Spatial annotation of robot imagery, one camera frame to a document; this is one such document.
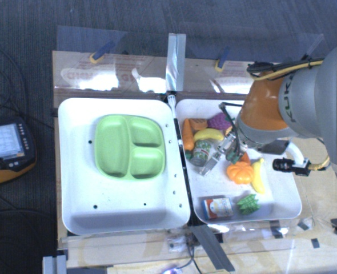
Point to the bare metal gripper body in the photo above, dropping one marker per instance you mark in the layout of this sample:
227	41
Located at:
233	150

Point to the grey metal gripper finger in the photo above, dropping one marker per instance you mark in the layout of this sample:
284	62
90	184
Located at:
210	164
223	145

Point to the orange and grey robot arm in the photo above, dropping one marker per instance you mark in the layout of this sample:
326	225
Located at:
305	101

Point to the orange red cone shape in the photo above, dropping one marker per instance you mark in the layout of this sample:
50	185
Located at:
245	158

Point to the small can green red label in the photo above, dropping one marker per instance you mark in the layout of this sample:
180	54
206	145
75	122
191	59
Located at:
200	153

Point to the yellow banana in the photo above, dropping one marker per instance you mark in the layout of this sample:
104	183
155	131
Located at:
207	133
258	178

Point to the orange pumpkin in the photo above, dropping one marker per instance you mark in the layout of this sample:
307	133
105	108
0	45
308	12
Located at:
240	173

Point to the purple grapes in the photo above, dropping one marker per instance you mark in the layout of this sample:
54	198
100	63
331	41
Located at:
218	121

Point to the white plastic tray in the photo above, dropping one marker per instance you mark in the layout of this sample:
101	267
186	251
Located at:
225	188
114	204

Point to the orange carrot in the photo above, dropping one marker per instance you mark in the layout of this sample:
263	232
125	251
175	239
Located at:
188	136

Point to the white blue orange carton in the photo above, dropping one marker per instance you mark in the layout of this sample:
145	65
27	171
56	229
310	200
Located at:
217	208

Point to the green pea pods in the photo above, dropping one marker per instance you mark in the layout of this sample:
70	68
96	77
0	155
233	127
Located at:
248	204

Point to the green divided plate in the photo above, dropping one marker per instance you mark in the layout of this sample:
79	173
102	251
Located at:
114	144

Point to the black cylinder on white bracket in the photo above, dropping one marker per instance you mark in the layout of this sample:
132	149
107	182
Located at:
300	167

